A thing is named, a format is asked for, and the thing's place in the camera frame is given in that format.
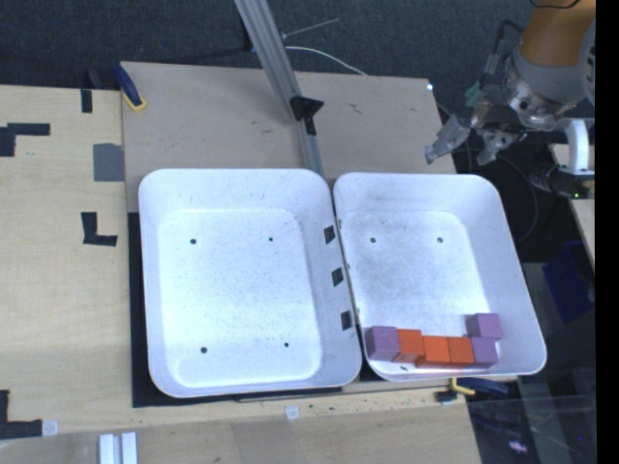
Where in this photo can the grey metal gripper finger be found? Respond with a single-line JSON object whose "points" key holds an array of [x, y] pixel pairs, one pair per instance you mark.
{"points": [[447, 138], [495, 142]]}

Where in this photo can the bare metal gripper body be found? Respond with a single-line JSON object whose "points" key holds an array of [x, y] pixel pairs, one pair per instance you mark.
{"points": [[524, 109]]}

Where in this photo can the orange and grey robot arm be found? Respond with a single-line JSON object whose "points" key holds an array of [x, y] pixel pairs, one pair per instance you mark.
{"points": [[556, 27]]}

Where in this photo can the white plastic tray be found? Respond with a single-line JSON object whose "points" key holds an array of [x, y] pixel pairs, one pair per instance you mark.
{"points": [[237, 298], [416, 278]]}

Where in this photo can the purple cube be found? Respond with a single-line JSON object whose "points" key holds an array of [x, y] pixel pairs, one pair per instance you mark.
{"points": [[486, 325], [485, 352], [383, 341]]}

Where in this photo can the orange cube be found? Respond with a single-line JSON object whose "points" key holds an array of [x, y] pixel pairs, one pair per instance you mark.
{"points": [[461, 351], [436, 349], [411, 341]]}

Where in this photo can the pale wood board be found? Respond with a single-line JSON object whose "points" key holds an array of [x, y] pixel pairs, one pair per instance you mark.
{"points": [[208, 124]]}

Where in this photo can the black cylinder on white bracket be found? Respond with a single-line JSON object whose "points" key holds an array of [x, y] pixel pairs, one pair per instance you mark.
{"points": [[579, 143]]}

